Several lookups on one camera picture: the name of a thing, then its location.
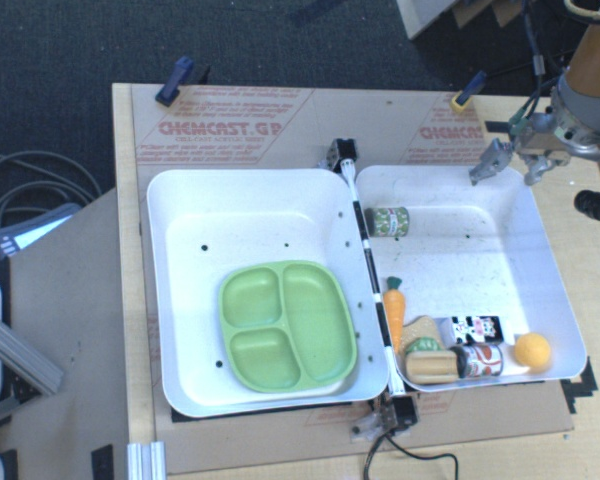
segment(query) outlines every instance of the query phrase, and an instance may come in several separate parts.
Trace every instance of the white tray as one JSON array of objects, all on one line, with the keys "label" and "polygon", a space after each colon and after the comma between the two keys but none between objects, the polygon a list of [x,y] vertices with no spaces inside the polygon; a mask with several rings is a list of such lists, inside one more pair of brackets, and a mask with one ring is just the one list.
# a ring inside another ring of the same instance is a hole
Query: white tray
[{"label": "white tray", "polygon": [[[162,377],[177,411],[209,417],[368,400],[387,384],[375,301],[347,185],[321,169],[171,170],[147,192]],[[357,333],[357,362],[319,389],[259,393],[231,371],[218,291],[233,271],[308,260],[340,283]]]},{"label": "white tray", "polygon": [[[412,387],[446,391],[582,372],[582,336],[522,175],[507,168],[472,186],[462,166],[372,166],[357,185],[363,208],[409,211],[405,238],[371,239],[381,287],[389,276],[403,279],[405,323],[422,315],[494,315],[503,324],[500,376]],[[552,347],[551,366],[542,372],[519,366],[512,355],[516,336],[530,331],[543,334]]]}]

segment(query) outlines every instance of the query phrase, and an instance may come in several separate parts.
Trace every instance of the black floor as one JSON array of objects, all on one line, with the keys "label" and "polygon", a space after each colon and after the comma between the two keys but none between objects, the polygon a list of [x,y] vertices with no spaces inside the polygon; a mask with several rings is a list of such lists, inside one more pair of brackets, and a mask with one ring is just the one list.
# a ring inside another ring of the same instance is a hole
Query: black floor
[{"label": "black floor", "polygon": [[[534,11],[568,61],[584,26],[562,0]],[[483,69],[485,93],[534,88],[521,20],[500,28],[490,9],[410,41],[396,0],[0,0],[0,153],[66,155],[112,188],[111,84],[164,83],[183,55],[213,85],[455,91]],[[21,171],[0,167],[0,196]]]}]

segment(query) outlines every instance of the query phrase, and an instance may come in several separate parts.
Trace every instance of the orange carrot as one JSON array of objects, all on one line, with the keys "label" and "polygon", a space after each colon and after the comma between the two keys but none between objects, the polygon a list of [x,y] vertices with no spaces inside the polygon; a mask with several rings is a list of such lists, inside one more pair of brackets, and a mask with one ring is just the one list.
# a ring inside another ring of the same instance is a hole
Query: orange carrot
[{"label": "orange carrot", "polygon": [[407,308],[404,295],[398,290],[402,279],[398,277],[389,277],[387,285],[389,289],[384,292],[382,302],[384,311],[387,315],[387,323],[391,334],[391,343],[393,350],[397,353],[400,347],[400,338],[402,336],[402,326],[404,325],[404,313]]}]

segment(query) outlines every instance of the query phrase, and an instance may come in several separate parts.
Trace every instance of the green plate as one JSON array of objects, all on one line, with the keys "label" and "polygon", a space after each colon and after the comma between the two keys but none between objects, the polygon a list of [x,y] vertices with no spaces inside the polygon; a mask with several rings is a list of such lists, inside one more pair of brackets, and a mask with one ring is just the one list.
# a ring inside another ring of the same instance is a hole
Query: green plate
[{"label": "green plate", "polygon": [[220,287],[220,323],[233,371],[251,389],[282,393],[346,377],[356,363],[349,308],[318,263],[244,268]]}]

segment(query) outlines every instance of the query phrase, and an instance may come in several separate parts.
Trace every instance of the can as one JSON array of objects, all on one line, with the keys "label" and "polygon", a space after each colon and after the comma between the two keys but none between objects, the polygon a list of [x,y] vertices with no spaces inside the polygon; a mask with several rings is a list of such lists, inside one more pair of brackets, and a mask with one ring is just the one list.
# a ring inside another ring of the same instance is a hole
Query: can
[{"label": "can", "polygon": [[497,345],[463,345],[451,347],[458,356],[461,379],[498,376],[502,373],[502,351]]},{"label": "can", "polygon": [[371,236],[400,237],[409,231],[409,212],[406,208],[367,208],[364,216]]}]

